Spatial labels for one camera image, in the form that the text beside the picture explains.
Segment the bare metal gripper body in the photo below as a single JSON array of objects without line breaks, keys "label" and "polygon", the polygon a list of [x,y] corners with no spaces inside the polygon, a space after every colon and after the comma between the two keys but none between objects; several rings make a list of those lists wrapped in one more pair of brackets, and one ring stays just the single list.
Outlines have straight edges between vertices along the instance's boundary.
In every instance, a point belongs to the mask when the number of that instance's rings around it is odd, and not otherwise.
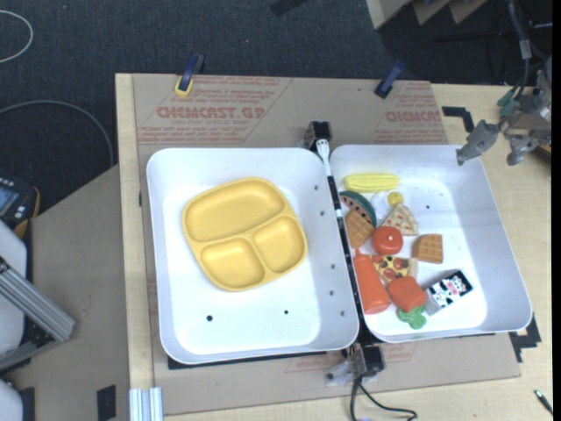
[{"label": "bare metal gripper body", "polygon": [[550,135],[550,110],[550,93],[542,90],[509,98],[500,109],[501,130],[505,135]]}]

